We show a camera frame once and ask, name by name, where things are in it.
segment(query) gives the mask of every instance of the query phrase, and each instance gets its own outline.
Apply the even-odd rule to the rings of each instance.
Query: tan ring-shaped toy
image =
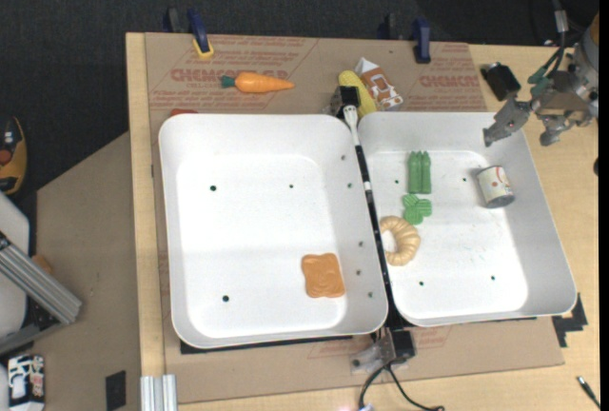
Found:
[[[381,233],[389,230],[396,240],[397,250],[395,252],[385,251],[384,255],[391,265],[406,265],[414,258],[421,237],[419,231],[404,218],[389,216],[381,219]]]

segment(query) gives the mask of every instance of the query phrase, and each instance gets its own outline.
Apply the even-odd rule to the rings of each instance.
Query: yellow and black object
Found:
[[[0,114],[0,191],[16,193],[26,177],[27,165],[26,137],[19,121]]]

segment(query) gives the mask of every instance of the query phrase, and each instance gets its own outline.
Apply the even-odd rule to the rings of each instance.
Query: toy carrot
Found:
[[[294,88],[291,81],[266,76],[257,72],[242,71],[236,78],[222,77],[222,88],[237,87],[243,93],[267,93],[280,89]]]

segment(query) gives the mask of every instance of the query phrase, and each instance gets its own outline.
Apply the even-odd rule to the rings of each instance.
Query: can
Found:
[[[501,166],[491,166],[477,175],[487,208],[501,208],[514,201],[514,191]]]

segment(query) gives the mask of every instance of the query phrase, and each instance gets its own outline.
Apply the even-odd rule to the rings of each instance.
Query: black pen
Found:
[[[594,401],[594,404],[600,409],[600,402],[599,402],[599,400],[597,400],[597,397],[595,396],[594,392],[592,392],[592,388],[590,387],[588,382],[586,382],[582,376],[578,377],[578,382],[580,383],[581,388],[585,391],[585,393],[588,395],[588,397],[592,401]]]

